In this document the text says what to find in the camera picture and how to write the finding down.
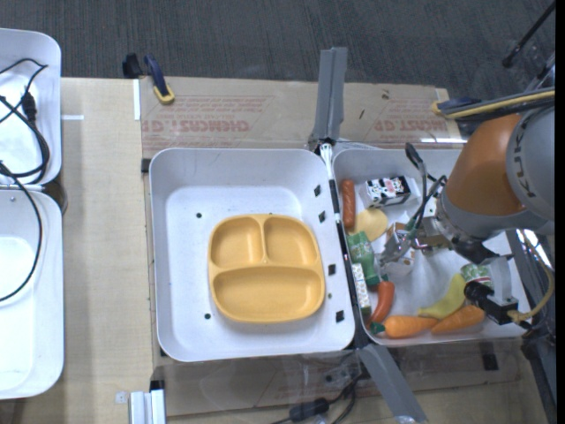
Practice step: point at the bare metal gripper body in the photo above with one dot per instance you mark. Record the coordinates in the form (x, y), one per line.
(430, 236)

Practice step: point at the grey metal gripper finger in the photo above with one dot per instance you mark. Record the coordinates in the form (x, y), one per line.
(401, 238)
(393, 253)

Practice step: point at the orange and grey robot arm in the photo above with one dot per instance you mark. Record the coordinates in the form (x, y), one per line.
(485, 179)

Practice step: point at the green plastic bottle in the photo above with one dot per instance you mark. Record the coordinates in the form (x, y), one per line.
(362, 250)

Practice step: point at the yellow round toy biscuit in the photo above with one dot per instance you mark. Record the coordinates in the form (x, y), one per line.
(373, 223)

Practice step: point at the white plastic tray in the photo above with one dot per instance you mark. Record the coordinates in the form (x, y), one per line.
(26, 303)
(185, 281)
(17, 148)
(434, 276)

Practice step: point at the white and green printed carton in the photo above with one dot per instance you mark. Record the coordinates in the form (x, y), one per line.
(361, 287)

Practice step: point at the red-orange toy carrot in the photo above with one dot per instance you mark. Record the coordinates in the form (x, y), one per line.
(385, 300)

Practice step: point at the cow print carton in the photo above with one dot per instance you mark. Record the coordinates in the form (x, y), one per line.
(388, 190)

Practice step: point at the green and white can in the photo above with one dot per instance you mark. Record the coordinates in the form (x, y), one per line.
(476, 273)

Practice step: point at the red-brown toy sausage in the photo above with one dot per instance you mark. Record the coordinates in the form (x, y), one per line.
(348, 201)

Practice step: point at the yellow banana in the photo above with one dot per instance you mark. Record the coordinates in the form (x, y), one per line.
(450, 300)

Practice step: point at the orange toy carrot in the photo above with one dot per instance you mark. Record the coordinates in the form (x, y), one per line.
(408, 326)
(459, 320)

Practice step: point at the orange divided plate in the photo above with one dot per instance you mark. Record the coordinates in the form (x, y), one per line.
(265, 267)

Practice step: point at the brown cardboard board red print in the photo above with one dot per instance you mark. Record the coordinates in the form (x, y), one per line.
(265, 117)

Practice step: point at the black cylinder on white bracket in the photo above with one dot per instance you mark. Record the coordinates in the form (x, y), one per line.
(490, 296)

